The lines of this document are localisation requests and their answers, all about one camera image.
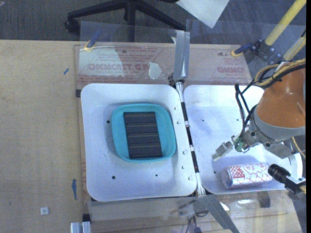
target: chair base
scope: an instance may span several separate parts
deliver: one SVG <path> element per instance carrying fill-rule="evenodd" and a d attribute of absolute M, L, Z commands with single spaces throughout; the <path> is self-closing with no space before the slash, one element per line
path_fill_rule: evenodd
<path fill-rule="evenodd" d="M 124 20 L 127 21 L 127 25 L 129 26 L 135 26 L 136 11 L 138 10 L 175 29 L 184 31 L 186 30 L 186 27 L 183 24 L 167 16 L 158 9 L 150 6 L 143 0 L 112 0 L 97 5 L 93 5 L 87 8 L 83 8 L 80 10 L 69 12 L 67 16 L 67 21 L 65 22 L 65 28 L 70 33 L 76 33 L 77 31 L 79 31 L 80 27 L 75 18 L 119 9 L 124 9 Z M 129 40 L 134 41 L 135 37 L 134 32 L 129 32 L 129 34 L 131 34 L 129 35 Z"/>

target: blue marking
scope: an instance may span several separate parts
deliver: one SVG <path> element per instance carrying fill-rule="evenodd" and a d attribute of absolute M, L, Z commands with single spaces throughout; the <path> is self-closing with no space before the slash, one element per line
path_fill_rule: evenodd
<path fill-rule="evenodd" d="M 72 180 L 72 190 L 74 194 L 74 200 L 77 200 L 77 181 L 75 179 Z"/>

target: table surface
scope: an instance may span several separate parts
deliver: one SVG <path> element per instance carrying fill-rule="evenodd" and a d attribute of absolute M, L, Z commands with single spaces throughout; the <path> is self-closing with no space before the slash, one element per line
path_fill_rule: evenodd
<path fill-rule="evenodd" d="M 69 232 L 71 222 L 82 220 L 74 54 L 78 44 L 0 40 L 0 225 L 4 232 Z M 279 191 L 279 197 L 285 213 L 260 210 L 233 221 L 241 232 L 300 233 L 292 201 L 285 191 Z M 41 216 L 41 207 L 48 207 L 49 214 Z M 207 225 L 204 232 L 229 232 Z"/>

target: blue bowl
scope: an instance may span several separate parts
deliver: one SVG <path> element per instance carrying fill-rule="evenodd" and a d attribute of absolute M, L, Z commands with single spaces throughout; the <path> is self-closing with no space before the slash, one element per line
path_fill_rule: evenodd
<path fill-rule="evenodd" d="M 154 112 L 160 144 L 162 148 L 162 157 L 130 159 L 123 113 L 124 112 Z M 169 159 L 176 151 L 176 138 L 172 119 L 170 114 L 162 106 L 152 103 L 134 103 L 119 106 L 112 113 L 111 118 L 113 142 L 120 158 L 128 162 L 154 162 Z"/>

